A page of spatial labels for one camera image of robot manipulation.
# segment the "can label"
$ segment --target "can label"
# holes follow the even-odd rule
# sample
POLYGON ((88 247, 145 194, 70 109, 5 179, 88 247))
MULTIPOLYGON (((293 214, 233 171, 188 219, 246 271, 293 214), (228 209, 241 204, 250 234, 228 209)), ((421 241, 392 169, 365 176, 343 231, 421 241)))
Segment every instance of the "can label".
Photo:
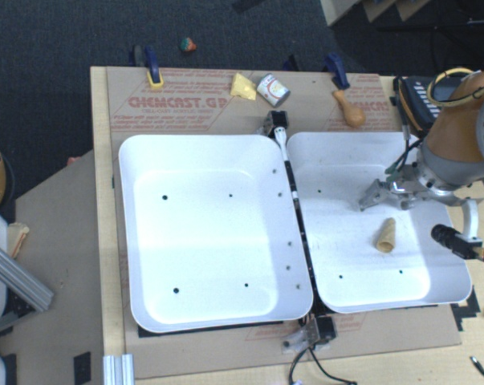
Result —
POLYGON ((290 90, 284 87, 272 73, 268 73, 261 79, 257 90, 258 93, 266 99, 266 101, 275 107, 282 104, 283 101, 290 95, 290 90))

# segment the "cone-shaped object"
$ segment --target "cone-shaped object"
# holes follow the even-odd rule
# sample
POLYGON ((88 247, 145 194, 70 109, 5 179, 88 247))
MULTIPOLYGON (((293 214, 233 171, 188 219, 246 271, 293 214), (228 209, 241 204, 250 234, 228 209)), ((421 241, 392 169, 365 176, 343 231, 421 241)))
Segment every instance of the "cone-shaped object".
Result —
POLYGON ((389 253, 395 248, 395 219, 389 218, 384 223, 383 230, 377 240, 377 249, 382 253, 389 253))

